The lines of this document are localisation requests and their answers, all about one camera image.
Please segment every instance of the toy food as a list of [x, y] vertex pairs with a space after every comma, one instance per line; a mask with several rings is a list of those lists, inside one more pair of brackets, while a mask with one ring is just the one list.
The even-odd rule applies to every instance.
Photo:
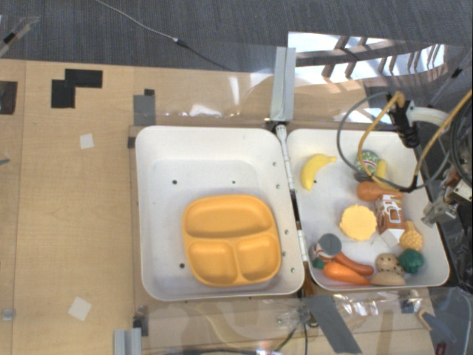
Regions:
[[316, 176], [317, 171], [325, 166], [327, 163], [335, 162], [335, 157], [328, 157], [323, 154], [316, 154], [311, 159], [309, 159], [304, 167], [302, 167], [301, 172], [301, 183], [302, 186], [306, 189], [312, 189], [313, 179]]
[[406, 285], [404, 278], [392, 271], [381, 271], [374, 275], [370, 282], [374, 285], [397, 286]]
[[412, 221], [406, 221], [405, 227], [406, 231], [401, 235], [401, 238], [399, 238], [399, 244], [402, 248], [416, 251], [422, 249], [422, 234], [415, 229], [414, 223]]
[[309, 257], [311, 260], [320, 258], [329, 262], [341, 251], [340, 239], [331, 233], [324, 234], [319, 241], [309, 248]]
[[423, 266], [423, 256], [419, 251], [408, 248], [399, 257], [399, 263], [408, 274], [416, 274]]
[[337, 262], [323, 263], [320, 261], [315, 262], [314, 266], [317, 268], [323, 268], [324, 275], [333, 280], [353, 284], [370, 284], [370, 281], [366, 277], [357, 274], [352, 269]]
[[316, 260], [330, 262], [332, 260], [346, 266], [360, 275], [370, 276], [375, 271], [372, 266], [357, 263], [341, 252], [340, 239], [331, 233], [324, 234], [319, 241], [310, 247], [309, 258], [316, 267]]
[[375, 206], [379, 235], [389, 247], [393, 247], [404, 233], [401, 199], [396, 193], [382, 195], [376, 200]]
[[353, 260], [351, 260], [347, 255], [343, 252], [339, 252], [334, 258], [337, 263], [342, 264], [345, 267], [348, 267], [355, 271], [356, 273], [364, 276], [370, 276], [373, 274], [375, 269], [372, 266], [366, 264], [360, 264]]
[[[379, 158], [376, 155], [375, 152], [372, 152], [370, 150], [363, 150], [362, 152], [363, 155], [363, 163], [367, 166], [369, 171], [374, 174], [376, 172], [376, 168], [378, 165]], [[364, 172], [363, 167], [361, 166], [360, 160], [357, 158], [355, 166], [357, 169], [359, 169], [361, 172]]]
[[376, 217], [366, 206], [352, 205], [341, 216], [340, 229], [354, 240], [367, 240], [376, 230]]
[[359, 183], [356, 187], [356, 194], [358, 198], [363, 201], [374, 201], [382, 195], [392, 195], [399, 199], [402, 198], [402, 192], [381, 188], [372, 181], [362, 181]]
[[398, 274], [401, 277], [404, 276], [404, 268], [402, 268], [398, 257], [396, 257], [394, 254], [379, 254], [375, 263], [376, 269], [380, 272], [390, 271]]
[[[378, 167], [378, 156], [370, 150], [363, 150], [361, 153], [363, 154], [364, 164], [366, 164], [368, 170], [372, 174], [375, 174], [377, 172], [377, 167]], [[361, 166], [361, 163], [358, 157], [356, 157], [355, 159], [355, 166], [357, 169], [359, 169], [359, 171], [353, 175], [357, 181], [364, 181], [364, 180], [370, 179], [370, 176], [366, 174], [363, 167]]]
[[387, 171], [387, 162], [384, 159], [380, 159], [378, 164], [376, 165], [376, 172], [375, 175], [386, 179], [386, 171]]

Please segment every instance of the gray carpet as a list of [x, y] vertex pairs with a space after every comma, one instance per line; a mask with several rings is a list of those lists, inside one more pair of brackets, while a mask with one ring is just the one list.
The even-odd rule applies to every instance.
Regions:
[[[473, 0], [103, 0], [232, 70], [271, 68], [290, 30], [472, 45]], [[91, 0], [0, 0], [40, 16], [10, 58], [218, 69]]]

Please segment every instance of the yellow cable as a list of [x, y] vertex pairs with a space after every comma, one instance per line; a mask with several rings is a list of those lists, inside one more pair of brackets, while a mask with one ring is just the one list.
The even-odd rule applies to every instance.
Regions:
[[[446, 118], [446, 120], [439, 126], [437, 129], [437, 132], [430, 138], [430, 141], [428, 144], [424, 147], [421, 156], [419, 157], [419, 160], [417, 162], [417, 165], [415, 166], [415, 171], [414, 171], [414, 177], [419, 175], [419, 171], [421, 170], [422, 162], [429, 153], [430, 149], [434, 145], [435, 141], [440, 137], [442, 132], [445, 130], [445, 128], [452, 122], [453, 118], [458, 114], [458, 112], [463, 108], [463, 106], [468, 102], [468, 100], [472, 98], [472, 90], [469, 90], [465, 96], [460, 100], [460, 102], [457, 104], [457, 106], [450, 112], [449, 116]], [[400, 107], [402, 107], [406, 100], [404, 95], [397, 91], [394, 96], [389, 100], [389, 103], [384, 107], [384, 109], [379, 113], [379, 115], [376, 117], [376, 119], [368, 126], [368, 129], [364, 132], [363, 136], [361, 137], [360, 143], [358, 144], [358, 159], [360, 161], [361, 166], [363, 167], [363, 170], [370, 175], [371, 172], [369, 171], [368, 167], [366, 164], [363, 162], [363, 143], [367, 139], [368, 134], [371, 133], [371, 131], [375, 128], [375, 126], [378, 124], [378, 122], [381, 120], [381, 118], [386, 114], [386, 112], [395, 104], [398, 103]], [[373, 181], [378, 184], [382, 188], [386, 189], [394, 189], [391, 185], [383, 182], [382, 180], [379, 180], [375, 175], [370, 175], [373, 179]]]
[[368, 129], [363, 133], [363, 136], [361, 137], [360, 143], [358, 144], [358, 160], [360, 161], [361, 166], [363, 167], [364, 171], [367, 173], [367, 175], [371, 176], [372, 180], [378, 184], [381, 188], [385, 189], [393, 189], [391, 185], [388, 183], [383, 182], [382, 180], [379, 180], [375, 175], [371, 175], [371, 171], [368, 169], [367, 165], [363, 161], [363, 143], [367, 139], [368, 135], [371, 133], [371, 131], [378, 125], [378, 122], [383, 118], [383, 116], [386, 114], [386, 112], [394, 105], [398, 103], [400, 107], [403, 107], [404, 104], [406, 103], [406, 99], [403, 95], [402, 92], [397, 91], [394, 96], [391, 97], [391, 100], [389, 100], [389, 103], [381, 110], [381, 113], [375, 118], [375, 120], [368, 126]]
[[429, 150], [434, 145], [437, 138], [440, 137], [440, 134], [442, 134], [445, 128], [450, 124], [450, 122], [452, 122], [453, 118], [458, 114], [458, 112], [463, 108], [463, 106], [468, 102], [470, 98], [472, 98], [472, 90], [469, 90], [466, 93], [466, 95], [463, 96], [463, 98], [460, 100], [457, 106], [450, 112], [446, 120], [438, 127], [437, 132], [435, 132], [432, 138], [430, 138], [430, 141], [423, 148], [421, 156], [419, 157], [419, 161], [417, 162], [417, 166], [415, 167], [414, 176], [417, 176], [419, 174], [419, 171], [421, 170], [422, 162], [427, 156], [427, 153], [429, 152]]

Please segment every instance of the yellow plate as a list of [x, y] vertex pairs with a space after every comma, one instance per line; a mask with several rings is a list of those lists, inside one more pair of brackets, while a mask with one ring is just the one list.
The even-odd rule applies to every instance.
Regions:
[[261, 283], [281, 266], [276, 221], [269, 207], [254, 196], [193, 201], [184, 211], [183, 239], [192, 273], [206, 285]]

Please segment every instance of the toy carrot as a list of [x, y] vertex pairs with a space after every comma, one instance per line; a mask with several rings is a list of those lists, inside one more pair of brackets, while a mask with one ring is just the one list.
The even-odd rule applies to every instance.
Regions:
[[323, 268], [324, 275], [330, 279], [343, 281], [345, 283], [370, 284], [370, 281], [366, 277], [357, 274], [352, 269], [337, 262], [314, 262], [314, 266], [317, 268]]
[[337, 263], [340, 263], [345, 267], [351, 268], [354, 272], [363, 276], [370, 276], [375, 272], [375, 269], [372, 266], [357, 263], [347, 257], [347, 255], [345, 255], [343, 252], [339, 252], [333, 259]]

